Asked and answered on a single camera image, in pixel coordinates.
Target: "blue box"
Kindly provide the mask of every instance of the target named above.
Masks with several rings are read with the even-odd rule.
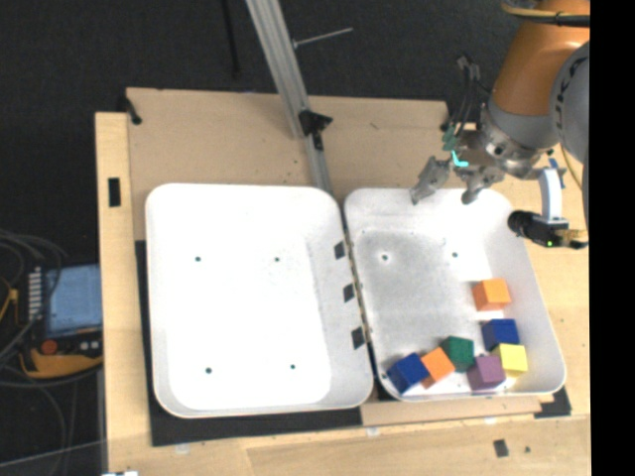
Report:
[[[485,349],[491,351],[498,344],[520,344],[514,319],[492,319],[481,326]]]
[[[409,354],[399,360],[388,369],[387,374],[395,388],[399,390],[399,393],[406,392],[430,376],[430,372],[428,372],[417,353]]]

